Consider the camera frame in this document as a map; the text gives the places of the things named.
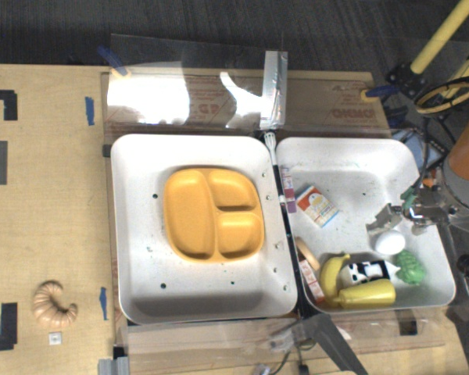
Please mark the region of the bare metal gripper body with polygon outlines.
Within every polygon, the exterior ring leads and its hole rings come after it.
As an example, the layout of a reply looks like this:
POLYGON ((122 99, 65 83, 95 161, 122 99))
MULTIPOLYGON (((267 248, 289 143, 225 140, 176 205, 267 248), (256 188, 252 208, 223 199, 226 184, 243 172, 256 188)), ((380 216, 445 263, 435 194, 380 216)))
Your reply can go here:
POLYGON ((410 186, 403 192, 403 215, 416 225, 449 223, 456 215, 456 205, 447 197, 440 185, 410 186))

